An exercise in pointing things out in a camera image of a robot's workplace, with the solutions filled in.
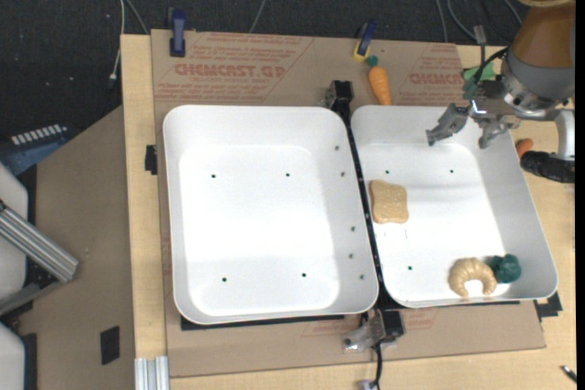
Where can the brown cardboard board red print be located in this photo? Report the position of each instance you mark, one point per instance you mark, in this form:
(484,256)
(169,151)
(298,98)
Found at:
(256,68)

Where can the beige croissant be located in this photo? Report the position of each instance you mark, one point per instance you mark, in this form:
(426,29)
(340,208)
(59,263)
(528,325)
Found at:
(471,276)

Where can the white plastic tray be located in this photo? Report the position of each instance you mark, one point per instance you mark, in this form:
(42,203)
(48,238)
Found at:
(265,214)
(457,214)

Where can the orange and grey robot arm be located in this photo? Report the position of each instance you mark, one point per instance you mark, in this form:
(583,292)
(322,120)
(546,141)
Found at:
(544,36)

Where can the small orange carrot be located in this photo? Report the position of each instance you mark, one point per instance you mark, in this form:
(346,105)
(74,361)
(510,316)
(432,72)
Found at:
(524,146)

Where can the tan bread slice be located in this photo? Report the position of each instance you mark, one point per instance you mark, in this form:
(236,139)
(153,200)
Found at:
(388,202)

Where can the green broccoli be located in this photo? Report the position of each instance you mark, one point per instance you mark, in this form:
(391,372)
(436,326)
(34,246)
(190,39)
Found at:
(506,268)

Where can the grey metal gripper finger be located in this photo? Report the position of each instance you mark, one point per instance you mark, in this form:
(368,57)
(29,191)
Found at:
(442,127)
(491,133)

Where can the thin black rod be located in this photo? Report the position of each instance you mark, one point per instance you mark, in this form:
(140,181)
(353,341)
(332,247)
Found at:
(365,205)

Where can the black cylinder on white bracket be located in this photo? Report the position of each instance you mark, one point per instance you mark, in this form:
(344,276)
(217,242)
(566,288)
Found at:
(555,160)

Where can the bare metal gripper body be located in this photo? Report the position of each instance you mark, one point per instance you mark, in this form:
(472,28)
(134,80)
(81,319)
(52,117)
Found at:
(507,102)

